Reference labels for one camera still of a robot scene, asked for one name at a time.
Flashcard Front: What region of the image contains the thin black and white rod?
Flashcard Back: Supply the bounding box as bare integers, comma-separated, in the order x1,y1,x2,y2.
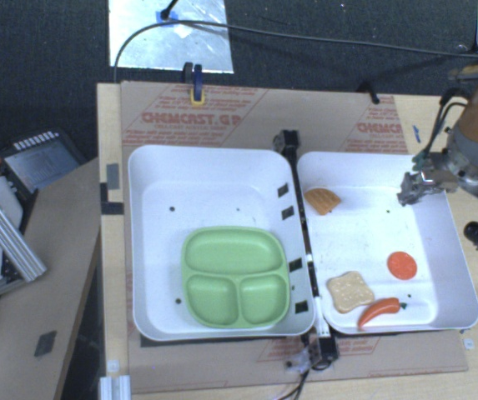
283,139,328,338

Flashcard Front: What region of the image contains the white plastic tray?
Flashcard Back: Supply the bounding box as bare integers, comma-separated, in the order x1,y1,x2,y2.
128,143,317,343
295,151,478,336

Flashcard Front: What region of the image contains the brown cardboard board red print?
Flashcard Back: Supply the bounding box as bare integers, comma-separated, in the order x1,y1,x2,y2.
119,80,470,395

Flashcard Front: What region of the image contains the green divided plate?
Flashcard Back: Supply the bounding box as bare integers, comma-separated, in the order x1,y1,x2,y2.
179,226,292,330

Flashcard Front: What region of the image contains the beige bread slice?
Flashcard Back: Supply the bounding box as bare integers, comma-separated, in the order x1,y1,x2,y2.
325,271,376,314

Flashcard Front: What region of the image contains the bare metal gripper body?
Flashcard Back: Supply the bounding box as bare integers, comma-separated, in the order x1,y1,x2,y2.
420,157,478,201

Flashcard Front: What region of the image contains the orange chili pepper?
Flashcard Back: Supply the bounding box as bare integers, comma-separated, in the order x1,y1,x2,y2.
357,297,408,331

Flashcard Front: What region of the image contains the orange round slice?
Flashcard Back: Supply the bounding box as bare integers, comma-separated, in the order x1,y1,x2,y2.
386,251,419,282

